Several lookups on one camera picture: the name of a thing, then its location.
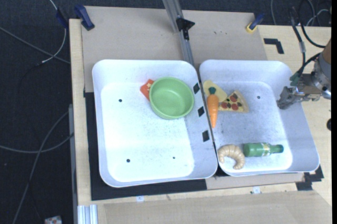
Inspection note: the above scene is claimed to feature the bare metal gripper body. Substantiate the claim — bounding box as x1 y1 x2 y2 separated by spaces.
295 73 332 103

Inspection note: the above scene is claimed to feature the white plastic tray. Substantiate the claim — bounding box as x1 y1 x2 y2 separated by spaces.
199 59 321 178
91 59 219 188

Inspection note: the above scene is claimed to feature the pizza slice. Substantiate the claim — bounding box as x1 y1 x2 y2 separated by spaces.
217 90 250 114

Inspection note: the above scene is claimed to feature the green bottle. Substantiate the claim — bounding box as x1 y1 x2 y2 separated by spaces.
242 142 284 158

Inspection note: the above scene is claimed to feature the yellow cheese wedge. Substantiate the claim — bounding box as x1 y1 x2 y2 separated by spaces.
202 80 228 103

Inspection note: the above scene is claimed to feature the orange carrot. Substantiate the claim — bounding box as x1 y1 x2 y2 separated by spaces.
206 87 220 129

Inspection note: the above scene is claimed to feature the beige croissant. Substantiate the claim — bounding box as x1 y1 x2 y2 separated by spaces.
217 144 246 171

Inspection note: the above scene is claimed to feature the green bowl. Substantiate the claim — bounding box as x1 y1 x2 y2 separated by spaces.
148 76 195 120

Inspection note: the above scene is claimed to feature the orange packet with yellow star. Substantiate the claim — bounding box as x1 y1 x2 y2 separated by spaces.
139 79 156 101

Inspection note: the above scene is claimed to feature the brown cardboard board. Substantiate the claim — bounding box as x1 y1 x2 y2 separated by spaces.
80 5 308 191

